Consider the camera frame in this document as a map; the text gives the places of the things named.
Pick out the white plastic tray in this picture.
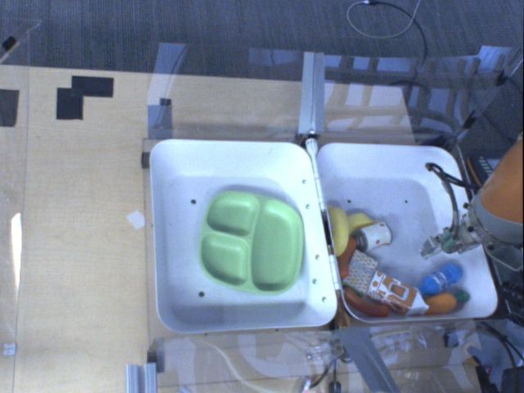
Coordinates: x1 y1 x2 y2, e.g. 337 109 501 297
148 138 339 335
316 142 499 324

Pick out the green divided plate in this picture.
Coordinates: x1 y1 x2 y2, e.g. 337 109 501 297
198 190 306 296

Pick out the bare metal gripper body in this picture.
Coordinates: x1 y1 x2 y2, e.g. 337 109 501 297
445 218 494 257

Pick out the orange carrot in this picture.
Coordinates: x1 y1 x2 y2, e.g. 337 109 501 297
422 289 471 316

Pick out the yellow banana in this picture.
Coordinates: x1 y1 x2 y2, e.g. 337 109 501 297
327 205 350 258

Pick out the small white can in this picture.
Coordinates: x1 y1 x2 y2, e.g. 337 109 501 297
353 221 393 253

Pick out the red sausage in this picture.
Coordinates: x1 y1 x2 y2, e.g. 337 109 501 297
343 286 392 318

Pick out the orange sausage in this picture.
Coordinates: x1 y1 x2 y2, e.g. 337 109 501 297
337 237 358 280

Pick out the white orange patterned packet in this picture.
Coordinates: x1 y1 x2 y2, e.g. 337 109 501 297
341 249 380 293

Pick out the orange and white carton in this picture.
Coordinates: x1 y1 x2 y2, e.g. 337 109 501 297
365 269 431 317

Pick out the blue plastic bottle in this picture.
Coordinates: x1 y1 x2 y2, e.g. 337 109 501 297
418 261 465 296

